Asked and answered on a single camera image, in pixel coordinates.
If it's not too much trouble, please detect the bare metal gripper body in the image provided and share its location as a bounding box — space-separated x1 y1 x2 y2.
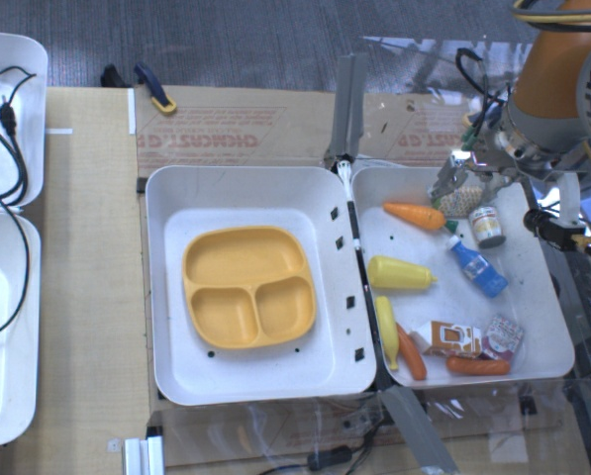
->
447 130 549 183

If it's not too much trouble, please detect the yellow corn cob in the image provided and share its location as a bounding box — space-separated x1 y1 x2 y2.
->
438 184 485 219

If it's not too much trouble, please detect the small white can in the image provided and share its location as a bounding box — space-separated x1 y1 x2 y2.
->
468 205 507 250

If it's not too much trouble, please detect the orange carrot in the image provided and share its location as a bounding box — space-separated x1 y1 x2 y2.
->
382 201 460 234

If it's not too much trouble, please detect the blue bottle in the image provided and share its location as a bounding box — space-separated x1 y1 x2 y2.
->
446 234 510 299

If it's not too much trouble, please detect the yellow squeeze bottle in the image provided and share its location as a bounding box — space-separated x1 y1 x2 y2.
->
366 254 439 291

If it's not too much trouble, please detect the white plastic tray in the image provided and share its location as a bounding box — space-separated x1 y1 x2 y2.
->
0 209 44 449
0 29 49 213
145 164 378 408
349 165 577 391

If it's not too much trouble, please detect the pink and white packet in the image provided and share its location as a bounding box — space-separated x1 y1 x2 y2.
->
479 314 526 363

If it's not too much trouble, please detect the brown and white carton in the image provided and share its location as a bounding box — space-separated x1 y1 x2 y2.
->
409 320 484 360

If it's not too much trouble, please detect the yellow banana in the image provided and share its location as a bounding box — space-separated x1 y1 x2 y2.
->
374 295 401 372

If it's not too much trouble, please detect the brown cardboard board red print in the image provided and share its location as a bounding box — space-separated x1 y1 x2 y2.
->
135 84 576 467

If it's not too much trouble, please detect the orange sausage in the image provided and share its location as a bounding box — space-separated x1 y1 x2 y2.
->
394 322 429 382
445 354 512 378

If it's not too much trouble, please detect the yellow divided plate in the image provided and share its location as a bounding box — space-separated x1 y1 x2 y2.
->
181 225 319 351

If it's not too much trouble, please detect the black cylinder on white bracket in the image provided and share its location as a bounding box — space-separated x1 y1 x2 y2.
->
522 171 591 253

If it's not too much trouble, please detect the black block with thin wires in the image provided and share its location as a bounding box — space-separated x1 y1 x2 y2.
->
306 444 354 472

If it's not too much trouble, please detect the black cable with plug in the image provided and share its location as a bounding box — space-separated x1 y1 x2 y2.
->
0 64 39 344

